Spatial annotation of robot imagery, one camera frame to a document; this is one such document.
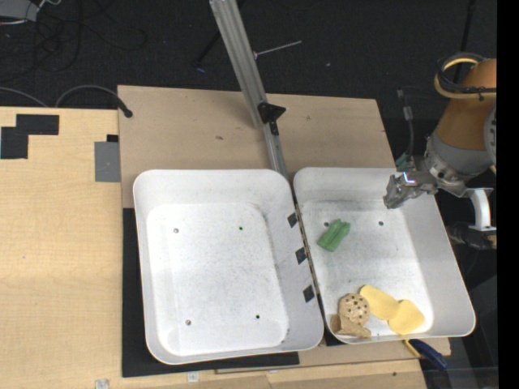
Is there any tan bread piece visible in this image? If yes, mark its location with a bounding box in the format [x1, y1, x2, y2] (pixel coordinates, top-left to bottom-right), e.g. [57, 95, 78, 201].
[329, 313, 373, 339]

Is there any white plastic tray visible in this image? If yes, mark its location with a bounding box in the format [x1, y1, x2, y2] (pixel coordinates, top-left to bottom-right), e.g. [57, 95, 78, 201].
[132, 169, 326, 365]
[292, 166, 477, 345]

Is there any yellow oval chip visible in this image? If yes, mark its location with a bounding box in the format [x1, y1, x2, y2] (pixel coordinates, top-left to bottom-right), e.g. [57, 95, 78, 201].
[388, 298, 426, 336]
[358, 284, 401, 321]

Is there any brown cardboard board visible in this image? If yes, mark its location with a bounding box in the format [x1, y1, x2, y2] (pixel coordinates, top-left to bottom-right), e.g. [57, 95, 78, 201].
[117, 85, 453, 375]

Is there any black cylinder on white bracket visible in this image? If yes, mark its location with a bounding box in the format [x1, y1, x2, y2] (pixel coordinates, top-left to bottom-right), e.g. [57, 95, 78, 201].
[445, 186, 498, 251]

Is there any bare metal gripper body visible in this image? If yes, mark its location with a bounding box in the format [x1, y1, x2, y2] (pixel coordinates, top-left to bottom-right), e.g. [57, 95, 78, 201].
[398, 155, 468, 198]

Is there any tan dotted biscuit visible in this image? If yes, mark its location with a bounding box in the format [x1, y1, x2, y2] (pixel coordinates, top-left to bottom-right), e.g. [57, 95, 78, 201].
[337, 292, 371, 327]

